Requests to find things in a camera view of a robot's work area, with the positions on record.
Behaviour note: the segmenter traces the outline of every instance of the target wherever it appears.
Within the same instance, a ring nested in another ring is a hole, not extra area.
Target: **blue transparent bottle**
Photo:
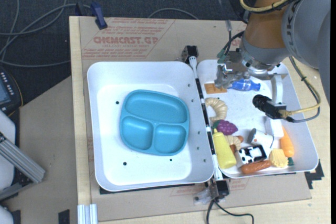
[[[228,89],[235,89],[239,91],[250,91],[250,90],[259,91],[260,83],[255,83],[250,79],[241,79],[233,82],[232,86],[229,87]]]

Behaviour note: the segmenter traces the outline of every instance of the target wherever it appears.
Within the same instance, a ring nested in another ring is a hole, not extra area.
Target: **sausage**
[[[266,169],[266,168],[268,168],[270,166],[271,166],[271,162],[270,162],[270,160],[267,159],[267,160],[261,161],[261,162],[244,164],[241,167],[241,171],[245,175],[246,174],[252,174],[252,173],[254,173],[256,171]]]

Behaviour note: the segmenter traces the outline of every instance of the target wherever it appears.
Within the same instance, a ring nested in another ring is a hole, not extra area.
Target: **yellow bottle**
[[[213,141],[220,169],[228,169],[237,164],[235,155],[227,143],[224,134],[214,129]]]

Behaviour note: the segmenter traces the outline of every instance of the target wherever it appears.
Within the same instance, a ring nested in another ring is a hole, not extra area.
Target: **white tray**
[[[202,86],[204,98],[216,97],[223,100],[227,106],[226,120],[234,123],[238,131],[234,135],[241,135],[244,137],[242,147],[251,146],[246,143],[249,132],[256,128],[262,132],[265,131],[266,116],[252,104],[252,99],[257,94],[265,95],[272,99],[271,82],[261,81],[252,78],[256,83],[260,83],[260,91],[241,92],[233,89],[228,89],[226,93],[220,94],[206,94],[204,84],[213,83],[216,79],[217,61],[205,60],[197,66],[197,73]],[[281,64],[270,73],[287,74],[282,80],[283,82],[283,103],[287,105],[288,110],[297,110],[300,108],[299,100],[297,98],[295,89],[293,87],[290,75],[285,65]],[[212,108],[207,109],[208,116],[214,116],[215,112]],[[296,114],[293,116],[296,119],[303,119],[303,114]],[[254,174],[245,175],[237,166],[222,170],[222,173],[230,178],[243,178],[260,175],[276,175],[293,172],[305,172],[314,170],[318,164],[318,156],[315,145],[313,143],[307,123],[289,123],[281,120],[282,125],[287,130],[295,148],[295,154],[292,157],[294,165],[285,168],[270,167]],[[279,140],[274,140],[272,148],[279,148]]]
[[[214,173],[192,69],[171,62],[97,62],[88,70],[94,166],[98,184],[107,191],[201,183]],[[122,102],[134,90],[153,90],[182,99],[190,112],[184,149],[157,156],[129,149],[119,134]]]

